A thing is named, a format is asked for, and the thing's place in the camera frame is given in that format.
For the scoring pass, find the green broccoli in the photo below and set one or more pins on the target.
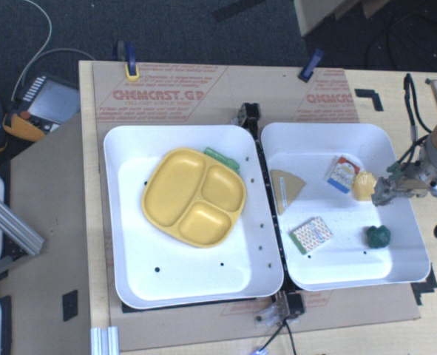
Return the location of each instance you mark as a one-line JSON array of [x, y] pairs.
[[378, 237]]

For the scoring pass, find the thin black rod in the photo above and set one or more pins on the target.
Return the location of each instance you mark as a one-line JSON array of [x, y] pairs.
[[271, 205]]

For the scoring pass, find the red white blue carton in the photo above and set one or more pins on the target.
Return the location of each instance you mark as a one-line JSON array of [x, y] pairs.
[[343, 174]]

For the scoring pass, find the patterned packet with green edge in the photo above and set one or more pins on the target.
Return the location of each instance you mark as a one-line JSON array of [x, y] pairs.
[[311, 234]]

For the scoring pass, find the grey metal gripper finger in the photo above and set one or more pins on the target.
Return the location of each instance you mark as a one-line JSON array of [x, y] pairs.
[[384, 182], [379, 197]]

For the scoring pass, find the green toy pea pod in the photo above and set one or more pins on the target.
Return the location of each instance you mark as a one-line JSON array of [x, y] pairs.
[[223, 158]]

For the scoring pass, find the white plastic tray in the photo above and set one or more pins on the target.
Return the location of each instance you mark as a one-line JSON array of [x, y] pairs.
[[344, 264], [188, 272]]

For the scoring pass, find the tan pizza slice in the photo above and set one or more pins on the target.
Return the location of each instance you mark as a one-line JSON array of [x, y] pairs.
[[284, 191]]

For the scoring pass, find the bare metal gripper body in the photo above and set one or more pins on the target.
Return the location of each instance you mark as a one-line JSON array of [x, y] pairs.
[[414, 188]]

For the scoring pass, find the brown cardboard board red print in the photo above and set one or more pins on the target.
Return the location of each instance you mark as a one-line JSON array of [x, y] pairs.
[[188, 94]]

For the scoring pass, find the yellow shell-shaped toy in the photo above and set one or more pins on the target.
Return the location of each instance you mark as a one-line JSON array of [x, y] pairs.
[[364, 186]]

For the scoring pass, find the yellow divided plate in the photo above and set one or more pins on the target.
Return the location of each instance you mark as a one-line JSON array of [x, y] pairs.
[[188, 194]]

